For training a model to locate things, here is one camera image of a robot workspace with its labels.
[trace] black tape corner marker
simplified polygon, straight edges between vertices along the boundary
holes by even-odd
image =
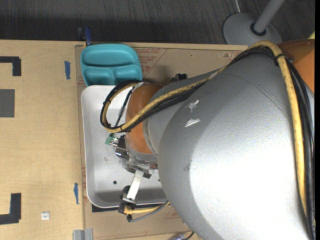
[[[12,63],[12,76],[21,77],[21,59],[17,56],[0,56],[0,63]]]
[[[0,215],[0,225],[19,223],[21,220],[21,193],[12,193],[9,214]]]

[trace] teal container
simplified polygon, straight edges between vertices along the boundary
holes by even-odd
[[[127,80],[142,81],[138,55],[125,44],[89,45],[81,52],[80,65],[87,86],[114,86]]]

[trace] gray square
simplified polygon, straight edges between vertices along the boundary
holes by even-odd
[[[0,89],[0,118],[15,117],[15,89]]]

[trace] gray cable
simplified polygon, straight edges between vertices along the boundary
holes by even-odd
[[[156,209],[156,210],[154,210],[154,211],[152,211],[152,212],[150,212],[150,213],[148,213],[148,214],[146,214],[146,215],[144,215],[144,216],[142,216],[142,217],[139,217],[139,218],[132,218],[132,217],[131,217],[131,218],[128,218],[127,220],[128,220],[128,222],[138,222],[138,221],[141,221],[141,220],[143,220],[143,219],[145,219],[145,218],[150,217],[151,215],[156,214],[157,212],[159,212],[160,210],[162,210],[168,203],[169,203],[169,200],[165,201],[165,203],[163,203],[162,205],[160,205],[158,209]]]

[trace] white tray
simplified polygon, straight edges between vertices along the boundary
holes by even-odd
[[[123,188],[131,184],[134,176],[123,168],[124,160],[115,155],[115,148],[105,144],[109,132],[100,124],[103,102],[113,88],[112,85],[91,85],[81,94],[86,191],[91,203],[100,208],[118,207]],[[116,96],[109,106],[107,118],[112,125],[118,118],[128,91],[129,88]],[[158,170],[152,172],[150,179],[143,178],[136,199],[139,205],[166,201]]]

